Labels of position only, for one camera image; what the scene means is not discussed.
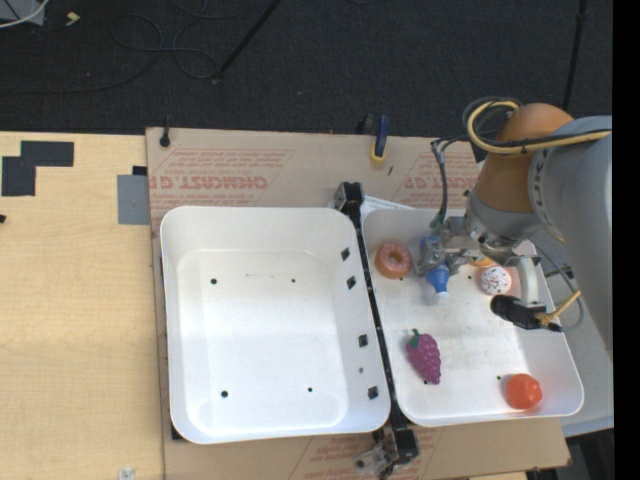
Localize black cylinder on white bracket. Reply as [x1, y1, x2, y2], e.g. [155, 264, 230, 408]
[489, 254, 551, 332]

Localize white sprinkled doughnut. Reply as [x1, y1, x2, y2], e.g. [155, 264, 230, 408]
[479, 265, 513, 297]

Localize white plastic tray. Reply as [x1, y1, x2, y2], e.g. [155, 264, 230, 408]
[159, 205, 393, 446]
[360, 207, 586, 429]

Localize black block with thin wires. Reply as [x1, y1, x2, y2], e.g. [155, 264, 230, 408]
[370, 426, 421, 470]
[334, 181, 366, 215]

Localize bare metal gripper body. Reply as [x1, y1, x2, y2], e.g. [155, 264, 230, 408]
[439, 215, 507, 271]

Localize purple grapes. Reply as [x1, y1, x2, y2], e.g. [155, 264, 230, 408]
[404, 327, 443, 386]

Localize thin black and white rod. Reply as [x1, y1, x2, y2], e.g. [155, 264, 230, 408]
[349, 198, 408, 433]

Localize blue bottle with white cap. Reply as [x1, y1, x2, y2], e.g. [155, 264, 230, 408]
[418, 236, 453, 303]

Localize brown cardboard board, red print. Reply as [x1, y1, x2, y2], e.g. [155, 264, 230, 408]
[144, 126, 573, 480]

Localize orange-red tomato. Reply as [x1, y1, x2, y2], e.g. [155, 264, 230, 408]
[504, 372, 545, 411]

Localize pink doughnut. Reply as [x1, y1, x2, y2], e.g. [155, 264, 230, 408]
[374, 240, 415, 280]

